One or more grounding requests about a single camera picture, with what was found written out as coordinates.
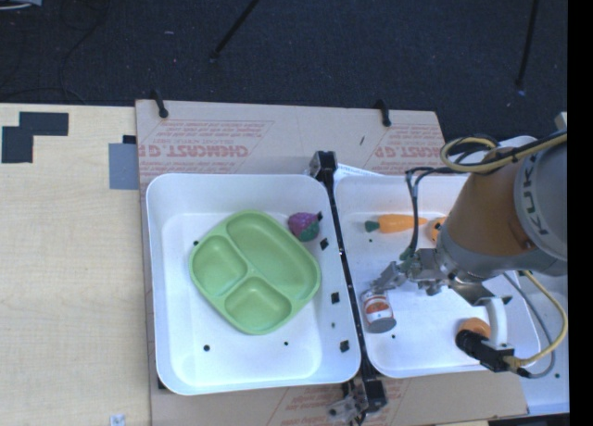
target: yellow cable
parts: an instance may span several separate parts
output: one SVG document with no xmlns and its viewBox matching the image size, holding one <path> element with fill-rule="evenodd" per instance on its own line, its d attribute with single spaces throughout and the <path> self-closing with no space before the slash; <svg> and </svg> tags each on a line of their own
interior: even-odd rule
<svg viewBox="0 0 593 426">
<path fill-rule="evenodd" d="M 564 143 L 566 140 L 566 136 L 567 132 L 563 132 L 560 135 L 551 138 L 547 141 L 545 141 L 544 143 L 541 144 L 536 144 L 532 147 L 529 147 L 527 149 L 524 149 L 523 151 L 517 151 L 514 154 L 509 154 L 508 156 L 502 157 L 500 159 L 496 159 L 493 161 L 489 161 L 486 163 L 480 163 L 480 164 L 461 164 L 461 163 L 455 163 L 453 161 L 451 161 L 448 158 L 448 152 L 450 151 L 450 149 L 460 143 L 479 143 L 479 144 L 483 144 L 486 147 L 489 147 L 491 149 L 497 147 L 495 143 L 493 143 L 492 141 L 486 139 L 486 138 L 480 138 L 477 136 L 468 136 L 468 137 L 462 137 L 462 138 L 458 138 L 456 140 L 453 140 L 447 144 L 445 144 L 440 151 L 440 157 L 441 157 L 441 161 L 443 161 L 443 163 L 448 166 L 449 168 L 456 170 L 457 172 L 489 172 L 490 170 L 493 169 L 498 169 L 501 168 L 502 166 L 505 166 L 513 161 L 517 161 L 518 159 L 521 159 L 522 157 L 526 157 L 529 155 L 532 155 L 534 153 L 536 153 L 537 151 L 542 151 L 543 149 L 547 149 L 549 147 L 552 147 L 556 144 L 560 144 L 560 143 Z"/>
<path fill-rule="evenodd" d="M 562 316 L 562 328 L 556 340 L 552 342 L 550 345 L 548 345 L 545 349 L 539 351 L 534 356 L 531 356 L 530 358 L 518 358 L 515 356 L 504 357 L 504 361 L 511 365 L 511 368 L 513 370 L 517 370 L 519 367 L 529 365 L 530 363 L 533 363 L 536 360 L 541 359 L 543 356 L 549 354 L 552 350 L 558 347 L 558 345 L 560 344 L 560 342 L 562 342 L 562 340 L 566 336 L 566 333 L 568 332 L 568 316 L 566 315 L 566 312 L 564 311 L 558 300 L 556 300 L 529 271 L 522 271 L 522 274 L 524 274 L 529 279 L 529 281 L 531 281 L 560 311 L 560 314 Z"/>
</svg>

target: green plate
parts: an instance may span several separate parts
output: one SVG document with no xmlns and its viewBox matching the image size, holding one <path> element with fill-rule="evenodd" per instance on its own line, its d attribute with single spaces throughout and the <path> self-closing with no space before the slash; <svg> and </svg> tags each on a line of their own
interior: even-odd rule
<svg viewBox="0 0 593 426">
<path fill-rule="evenodd" d="M 315 257 L 276 219 L 236 212 L 194 247 L 189 272 L 198 291 L 242 332 L 265 334 L 286 324 L 315 295 Z"/>
</svg>

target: black clip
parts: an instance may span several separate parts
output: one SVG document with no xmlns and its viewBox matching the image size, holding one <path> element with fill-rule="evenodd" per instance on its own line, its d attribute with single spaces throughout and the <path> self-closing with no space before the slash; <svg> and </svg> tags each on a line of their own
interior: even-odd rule
<svg viewBox="0 0 593 426">
<path fill-rule="evenodd" d="M 169 116 L 169 110 L 165 108 L 165 104 L 163 103 L 163 97 L 160 96 L 160 91 L 158 89 L 153 89 L 150 91 L 150 98 L 157 101 L 158 106 L 158 115 L 165 119 Z"/>
<path fill-rule="evenodd" d="M 372 106 L 377 110 L 381 110 L 381 116 L 383 117 L 383 126 L 389 128 L 391 126 L 391 120 L 389 119 L 389 110 L 387 109 L 387 105 L 385 102 L 380 98 L 375 102 Z"/>
</svg>

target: orange carrot toy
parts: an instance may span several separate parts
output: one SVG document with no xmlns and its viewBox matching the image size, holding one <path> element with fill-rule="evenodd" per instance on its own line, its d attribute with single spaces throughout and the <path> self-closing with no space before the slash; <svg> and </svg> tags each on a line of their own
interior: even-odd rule
<svg viewBox="0 0 593 426">
<path fill-rule="evenodd" d="M 418 218 L 418 225 L 423 225 L 428 219 Z M 379 229 L 382 233 L 403 232 L 414 228 L 414 216 L 406 214 L 384 214 L 377 221 L 367 220 L 364 229 L 372 232 Z"/>
</svg>

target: can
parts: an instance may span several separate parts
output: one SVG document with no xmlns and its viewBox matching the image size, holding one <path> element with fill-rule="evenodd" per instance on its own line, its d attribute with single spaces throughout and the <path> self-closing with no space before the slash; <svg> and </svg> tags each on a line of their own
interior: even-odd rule
<svg viewBox="0 0 593 426">
<path fill-rule="evenodd" d="M 393 309 L 384 292 L 367 290 L 360 295 L 360 301 L 369 332 L 387 332 L 396 326 Z"/>
</svg>

